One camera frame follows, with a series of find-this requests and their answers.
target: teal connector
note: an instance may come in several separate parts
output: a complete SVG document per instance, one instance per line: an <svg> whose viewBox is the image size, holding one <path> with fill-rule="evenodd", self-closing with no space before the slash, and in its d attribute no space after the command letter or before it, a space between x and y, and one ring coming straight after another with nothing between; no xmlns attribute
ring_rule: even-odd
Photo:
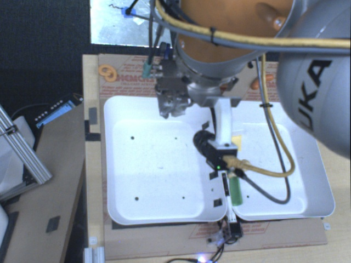
<svg viewBox="0 0 351 263"><path fill-rule="evenodd" d="M151 69L152 69L152 63L148 64L148 61L144 62L143 66L143 78L150 78L151 77Z"/></svg>

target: white tray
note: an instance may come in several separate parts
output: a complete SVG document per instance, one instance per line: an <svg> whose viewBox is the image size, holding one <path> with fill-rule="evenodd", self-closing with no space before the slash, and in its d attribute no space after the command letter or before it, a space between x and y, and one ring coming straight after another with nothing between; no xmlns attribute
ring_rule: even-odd
<svg viewBox="0 0 351 263"><path fill-rule="evenodd" d="M222 178L210 179L213 170L193 144L204 123L212 126L208 108L164 119L156 98L115 96L104 117L107 208L114 221L208 222L225 215Z"/></svg>
<svg viewBox="0 0 351 263"><path fill-rule="evenodd" d="M258 102L242 101L233 112L233 133L242 135L239 158L281 171L274 144ZM291 200L279 205L240 180L243 204L234 207L242 219L272 220L322 217L335 203L315 139L297 127L279 103L273 107L278 128L291 150L296 171L289 177ZM156 98L116 96L104 107L107 208L123 225L217 221L227 210L222 178L193 144L194 134L212 117L208 108L188 108L185 116L163 119ZM284 157L286 168L289 162ZM247 172L276 198L286 196L283 179ZM217 200L222 205L214 206Z"/></svg>

